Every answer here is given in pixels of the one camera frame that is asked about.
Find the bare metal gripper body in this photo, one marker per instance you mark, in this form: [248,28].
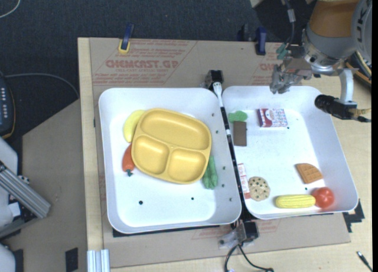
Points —
[298,65]

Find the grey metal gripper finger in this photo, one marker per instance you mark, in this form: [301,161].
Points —
[275,83]
[286,86]

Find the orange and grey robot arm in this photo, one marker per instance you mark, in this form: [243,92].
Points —
[330,19]

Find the white and red carton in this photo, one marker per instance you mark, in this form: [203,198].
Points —
[271,117]

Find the green toy leaf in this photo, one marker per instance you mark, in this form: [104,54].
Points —
[237,116]

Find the brown rectangular bar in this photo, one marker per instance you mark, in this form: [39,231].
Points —
[239,133]

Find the thin black and white rod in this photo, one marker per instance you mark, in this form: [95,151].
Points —
[227,129]

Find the white plastic tray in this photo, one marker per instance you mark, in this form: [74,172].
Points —
[280,152]
[165,205]

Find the orange waffle piece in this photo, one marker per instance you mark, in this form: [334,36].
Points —
[309,172]

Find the brown cardboard board red print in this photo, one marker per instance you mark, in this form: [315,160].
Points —
[183,58]

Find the white and red packet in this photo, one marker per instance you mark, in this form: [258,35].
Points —
[244,182]

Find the chocolate chip biscuit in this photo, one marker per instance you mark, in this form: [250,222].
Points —
[258,188]

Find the green toy vegetable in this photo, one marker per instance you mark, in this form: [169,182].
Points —
[210,176]

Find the yellow corn cob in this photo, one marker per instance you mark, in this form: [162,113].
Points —
[295,201]

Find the red tomato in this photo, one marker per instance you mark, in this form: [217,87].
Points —
[323,197]

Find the yellow divided plate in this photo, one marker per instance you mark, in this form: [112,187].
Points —
[171,145]

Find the yellow banana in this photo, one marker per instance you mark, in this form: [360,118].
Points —
[130,126]

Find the orange carrot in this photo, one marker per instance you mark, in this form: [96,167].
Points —
[127,161]

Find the black cylinder on white bracket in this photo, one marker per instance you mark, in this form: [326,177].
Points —
[336,99]

